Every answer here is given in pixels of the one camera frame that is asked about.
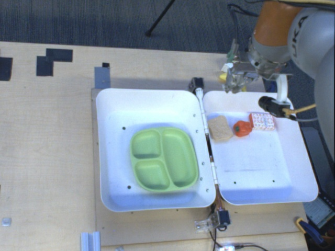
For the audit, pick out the thin black and white rod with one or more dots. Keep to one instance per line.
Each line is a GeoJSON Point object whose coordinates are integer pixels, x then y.
{"type": "Point", "coordinates": [204, 116]}

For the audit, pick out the tan bread slice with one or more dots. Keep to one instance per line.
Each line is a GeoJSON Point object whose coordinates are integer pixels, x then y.
{"type": "Point", "coordinates": [220, 128]}

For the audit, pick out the black tripod leg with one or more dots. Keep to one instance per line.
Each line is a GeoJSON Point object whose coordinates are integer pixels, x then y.
{"type": "Point", "coordinates": [167, 9]}

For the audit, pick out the orange bell pepper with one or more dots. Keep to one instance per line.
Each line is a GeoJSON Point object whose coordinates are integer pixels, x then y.
{"type": "Point", "coordinates": [242, 129]}

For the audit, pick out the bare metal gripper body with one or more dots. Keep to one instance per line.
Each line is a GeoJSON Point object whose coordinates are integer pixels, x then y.
{"type": "Point", "coordinates": [264, 69]}

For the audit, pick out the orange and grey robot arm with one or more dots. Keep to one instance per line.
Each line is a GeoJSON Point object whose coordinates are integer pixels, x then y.
{"type": "Point", "coordinates": [311, 40]}

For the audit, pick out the white and orange patterned carton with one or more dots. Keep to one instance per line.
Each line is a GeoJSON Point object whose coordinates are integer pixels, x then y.
{"type": "Point", "coordinates": [263, 121]}

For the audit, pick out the green divided plate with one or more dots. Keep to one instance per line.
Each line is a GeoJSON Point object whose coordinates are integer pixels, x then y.
{"type": "Point", "coordinates": [178, 155]}

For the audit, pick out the black cylinder on white bracket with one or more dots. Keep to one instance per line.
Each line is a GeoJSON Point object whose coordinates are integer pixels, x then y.
{"type": "Point", "coordinates": [272, 106]}

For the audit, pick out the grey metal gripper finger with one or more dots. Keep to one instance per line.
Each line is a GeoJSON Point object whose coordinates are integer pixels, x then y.
{"type": "Point", "coordinates": [239, 85]}
{"type": "Point", "coordinates": [229, 82]}

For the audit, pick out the white plastic tray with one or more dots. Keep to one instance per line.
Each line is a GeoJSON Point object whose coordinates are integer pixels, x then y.
{"type": "Point", "coordinates": [261, 171]}
{"type": "Point", "coordinates": [115, 150]}

